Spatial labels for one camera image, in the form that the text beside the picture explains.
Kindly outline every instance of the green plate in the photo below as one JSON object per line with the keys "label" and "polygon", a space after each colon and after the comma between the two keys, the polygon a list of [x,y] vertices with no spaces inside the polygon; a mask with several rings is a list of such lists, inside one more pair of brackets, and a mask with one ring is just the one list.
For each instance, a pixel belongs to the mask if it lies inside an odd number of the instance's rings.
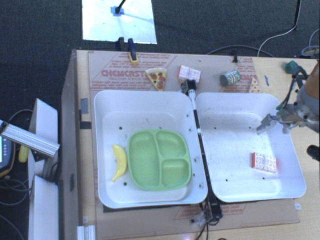
{"label": "green plate", "polygon": [[174,190],[191,177],[188,146],[177,132],[164,129],[137,131],[127,145],[133,183],[148,191]]}

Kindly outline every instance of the toy banana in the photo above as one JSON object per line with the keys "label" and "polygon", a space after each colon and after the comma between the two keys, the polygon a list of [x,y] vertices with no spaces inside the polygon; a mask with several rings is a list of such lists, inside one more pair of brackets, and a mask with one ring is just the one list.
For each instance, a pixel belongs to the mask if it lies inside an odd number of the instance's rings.
{"label": "toy banana", "polygon": [[125,150],[120,145],[112,145],[112,150],[117,162],[114,177],[111,179],[112,182],[115,182],[117,178],[125,174],[128,159]]}

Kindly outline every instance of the white and red box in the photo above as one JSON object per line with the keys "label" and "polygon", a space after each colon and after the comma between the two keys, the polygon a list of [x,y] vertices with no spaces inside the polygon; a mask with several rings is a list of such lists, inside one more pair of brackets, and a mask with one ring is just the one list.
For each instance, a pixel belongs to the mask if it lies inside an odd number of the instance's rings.
{"label": "white and red box", "polygon": [[178,79],[184,82],[185,80],[195,80],[198,84],[200,80],[201,71],[196,70],[194,68],[181,65],[178,72]]}
{"label": "white and red box", "polygon": [[252,168],[274,174],[277,171],[277,159],[272,155],[254,152],[252,153]]}

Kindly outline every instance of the white plastic tub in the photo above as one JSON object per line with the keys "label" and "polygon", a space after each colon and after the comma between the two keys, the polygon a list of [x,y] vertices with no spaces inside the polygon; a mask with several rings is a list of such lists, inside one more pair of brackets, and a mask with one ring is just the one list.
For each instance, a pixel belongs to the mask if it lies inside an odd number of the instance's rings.
{"label": "white plastic tub", "polygon": [[[196,98],[203,145],[215,195],[225,202],[299,198],[306,183],[289,134],[278,123],[257,135],[279,101],[264,93],[201,93]],[[272,155],[277,172],[251,168],[253,152]]]}
{"label": "white plastic tub", "polygon": [[[190,99],[180,92],[104,90],[94,99],[98,194],[110,208],[197,204],[208,192],[196,123]],[[115,182],[112,145],[127,150],[136,131],[165,129],[180,133],[191,160],[191,179],[181,188],[147,191],[134,185],[129,170]]]}

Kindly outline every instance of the digital multimeter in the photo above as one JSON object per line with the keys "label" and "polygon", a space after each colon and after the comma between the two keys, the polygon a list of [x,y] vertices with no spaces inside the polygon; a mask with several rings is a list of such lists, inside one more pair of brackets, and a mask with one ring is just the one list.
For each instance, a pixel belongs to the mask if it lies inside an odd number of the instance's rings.
{"label": "digital multimeter", "polygon": [[9,139],[0,136],[0,177],[11,171],[14,161],[14,143]]}

